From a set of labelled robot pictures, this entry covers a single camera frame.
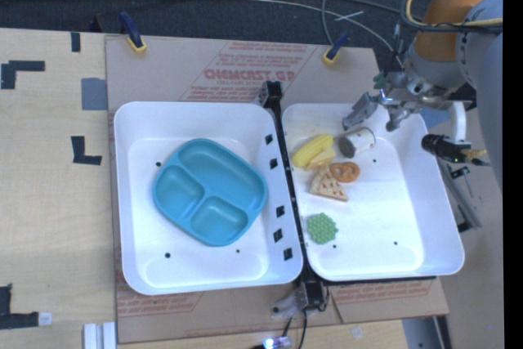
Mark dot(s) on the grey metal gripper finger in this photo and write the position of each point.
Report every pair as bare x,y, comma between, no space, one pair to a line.
359,110
396,119

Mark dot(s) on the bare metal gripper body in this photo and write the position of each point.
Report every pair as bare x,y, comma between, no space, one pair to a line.
410,92

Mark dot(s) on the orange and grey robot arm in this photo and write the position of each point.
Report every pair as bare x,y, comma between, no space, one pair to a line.
457,24

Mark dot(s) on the white small can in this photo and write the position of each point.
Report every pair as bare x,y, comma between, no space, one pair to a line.
359,141

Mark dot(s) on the yellow cheese wedge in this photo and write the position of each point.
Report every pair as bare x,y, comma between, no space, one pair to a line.
324,157

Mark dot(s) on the yellow corn cob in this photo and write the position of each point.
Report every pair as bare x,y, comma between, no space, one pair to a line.
312,149

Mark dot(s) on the brown pretzel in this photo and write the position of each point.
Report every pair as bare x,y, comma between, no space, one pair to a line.
345,171

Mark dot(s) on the pizza slice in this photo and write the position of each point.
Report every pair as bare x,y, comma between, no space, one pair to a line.
327,186

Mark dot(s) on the thin black rod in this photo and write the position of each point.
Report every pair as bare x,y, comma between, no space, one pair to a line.
292,184

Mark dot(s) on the white plastic tray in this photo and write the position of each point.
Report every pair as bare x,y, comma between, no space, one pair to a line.
196,265
384,241

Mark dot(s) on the green grapes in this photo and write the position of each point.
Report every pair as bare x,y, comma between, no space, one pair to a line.
322,229

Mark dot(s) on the brown cardboard board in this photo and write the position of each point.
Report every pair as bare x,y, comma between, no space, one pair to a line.
229,65

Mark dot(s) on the blue divided plate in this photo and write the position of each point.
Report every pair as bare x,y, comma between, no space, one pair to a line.
208,192

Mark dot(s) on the black cylinder on white bracket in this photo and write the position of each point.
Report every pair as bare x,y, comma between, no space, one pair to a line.
447,143

